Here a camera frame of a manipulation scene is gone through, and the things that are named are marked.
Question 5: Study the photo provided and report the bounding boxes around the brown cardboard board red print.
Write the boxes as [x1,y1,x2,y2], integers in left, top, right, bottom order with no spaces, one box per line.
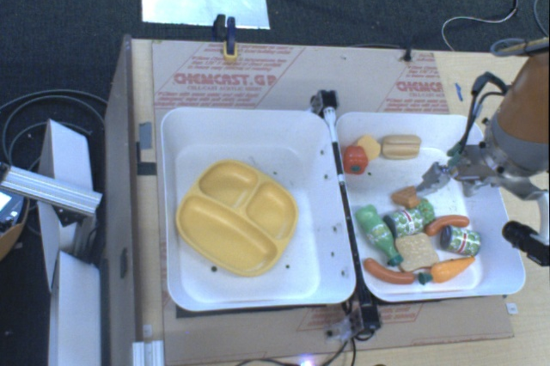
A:
[151,39,516,366]

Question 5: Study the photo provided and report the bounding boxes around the green toy broccoli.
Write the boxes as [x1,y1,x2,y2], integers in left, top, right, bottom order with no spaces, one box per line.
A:
[418,198,437,224]

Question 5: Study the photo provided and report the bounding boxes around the black block with thin wires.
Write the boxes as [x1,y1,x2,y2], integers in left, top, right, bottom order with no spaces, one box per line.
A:
[310,89,341,115]
[343,298,382,340]

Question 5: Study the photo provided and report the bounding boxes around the orange toy sausage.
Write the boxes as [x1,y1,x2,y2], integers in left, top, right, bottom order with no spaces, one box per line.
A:
[363,257,418,286]
[424,214,471,237]

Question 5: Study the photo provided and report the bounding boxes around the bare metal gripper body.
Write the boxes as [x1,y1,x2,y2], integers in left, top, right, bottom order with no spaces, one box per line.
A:
[448,143,539,198]

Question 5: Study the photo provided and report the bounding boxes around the white plastic tray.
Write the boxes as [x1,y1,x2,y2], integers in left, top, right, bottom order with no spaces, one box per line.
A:
[335,111,527,303]
[160,107,358,312]

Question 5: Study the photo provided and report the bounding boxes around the green and white can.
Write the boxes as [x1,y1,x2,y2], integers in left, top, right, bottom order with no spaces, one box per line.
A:
[382,206,426,239]
[438,224,482,258]

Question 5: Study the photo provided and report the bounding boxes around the brown toy pizza slice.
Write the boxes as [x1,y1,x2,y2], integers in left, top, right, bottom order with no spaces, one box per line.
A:
[390,185,422,210]

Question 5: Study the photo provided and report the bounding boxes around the yellow divided plate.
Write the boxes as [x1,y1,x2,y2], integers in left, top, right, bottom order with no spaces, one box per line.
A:
[174,158,300,278]

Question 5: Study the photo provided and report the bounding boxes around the beige toy bread bun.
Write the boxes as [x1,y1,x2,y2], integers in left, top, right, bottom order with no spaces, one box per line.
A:
[381,133,423,161]

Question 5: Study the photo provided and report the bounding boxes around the beige toy bread slice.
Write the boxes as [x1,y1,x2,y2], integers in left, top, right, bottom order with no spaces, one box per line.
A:
[394,232,441,273]

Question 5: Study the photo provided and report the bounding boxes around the green toy bottle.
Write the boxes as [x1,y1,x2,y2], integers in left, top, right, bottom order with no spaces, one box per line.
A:
[353,204,404,267]

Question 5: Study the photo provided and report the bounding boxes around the black cylinder on white bracket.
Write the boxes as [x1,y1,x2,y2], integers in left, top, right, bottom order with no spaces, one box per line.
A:
[501,188,550,267]

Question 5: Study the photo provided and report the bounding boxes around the thin black and white rod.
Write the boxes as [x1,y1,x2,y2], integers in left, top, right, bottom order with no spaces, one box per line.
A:
[323,107,371,314]

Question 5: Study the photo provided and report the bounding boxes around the orange toy carrot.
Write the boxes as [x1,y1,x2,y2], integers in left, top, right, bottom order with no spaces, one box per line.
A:
[417,255,477,285]

